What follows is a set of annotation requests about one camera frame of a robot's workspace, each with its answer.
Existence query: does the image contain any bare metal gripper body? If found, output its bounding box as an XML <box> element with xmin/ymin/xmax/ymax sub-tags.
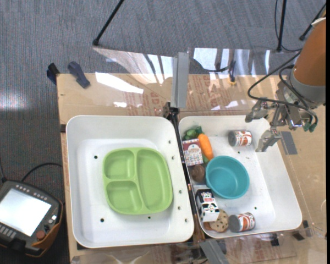
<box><xmin>269</xmin><ymin>80</ymin><xmax>319</xmax><ymax>131</ymax></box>

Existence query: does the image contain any red and white can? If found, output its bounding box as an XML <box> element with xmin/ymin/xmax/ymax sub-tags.
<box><xmin>227</xmin><ymin>130</ymin><xmax>253</xmax><ymax>147</ymax></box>
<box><xmin>227</xmin><ymin>212</ymin><xmax>256</xmax><ymax>233</ymax></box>

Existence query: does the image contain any white plastic tray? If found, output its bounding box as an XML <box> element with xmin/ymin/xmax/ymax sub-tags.
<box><xmin>178</xmin><ymin>114</ymin><xmax>304</xmax><ymax>240</ymax></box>
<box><xmin>65</xmin><ymin>114</ymin><xmax>195</xmax><ymax>249</ymax></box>

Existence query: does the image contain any teal bowl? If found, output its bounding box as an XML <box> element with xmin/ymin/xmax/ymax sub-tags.
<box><xmin>205</xmin><ymin>155</ymin><xmax>251</xmax><ymax>200</ymax></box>

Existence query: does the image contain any orange carrot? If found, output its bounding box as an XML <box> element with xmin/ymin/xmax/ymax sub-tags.
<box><xmin>197</xmin><ymin>133</ymin><xmax>215</xmax><ymax>162</ymax></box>

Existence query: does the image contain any green toy vegetable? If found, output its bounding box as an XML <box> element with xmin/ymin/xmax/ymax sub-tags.
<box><xmin>183</xmin><ymin>126</ymin><xmax>204</xmax><ymax>141</ymax></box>

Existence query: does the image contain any pink and white carton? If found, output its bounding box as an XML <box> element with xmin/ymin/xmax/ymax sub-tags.
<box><xmin>181</xmin><ymin>137</ymin><xmax>205</xmax><ymax>167</ymax></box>

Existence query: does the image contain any brown doughnut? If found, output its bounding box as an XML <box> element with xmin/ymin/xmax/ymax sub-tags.
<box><xmin>190</xmin><ymin>164</ymin><xmax>206</xmax><ymax>183</ymax></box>

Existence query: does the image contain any black and white milk carton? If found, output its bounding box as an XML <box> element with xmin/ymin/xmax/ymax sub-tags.
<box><xmin>195</xmin><ymin>188</ymin><xmax>221</xmax><ymax>223</ymax></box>

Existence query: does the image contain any chocolate chip biscuit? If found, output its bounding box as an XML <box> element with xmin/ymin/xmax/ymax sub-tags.
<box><xmin>208</xmin><ymin>208</ymin><xmax>230</xmax><ymax>234</ymax></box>

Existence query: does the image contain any green divided plate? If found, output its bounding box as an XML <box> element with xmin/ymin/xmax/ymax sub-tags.
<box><xmin>102</xmin><ymin>147</ymin><xmax>174</xmax><ymax>216</ymax></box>

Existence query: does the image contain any brown cardboard board, red print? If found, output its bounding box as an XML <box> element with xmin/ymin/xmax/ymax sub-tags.
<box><xmin>56</xmin><ymin>73</ymin><xmax>327</xmax><ymax>264</ymax></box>

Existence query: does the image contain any black block with thin wires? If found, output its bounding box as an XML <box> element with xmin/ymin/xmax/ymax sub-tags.
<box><xmin>162</xmin><ymin>101</ymin><xmax>180</xmax><ymax>121</ymax></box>

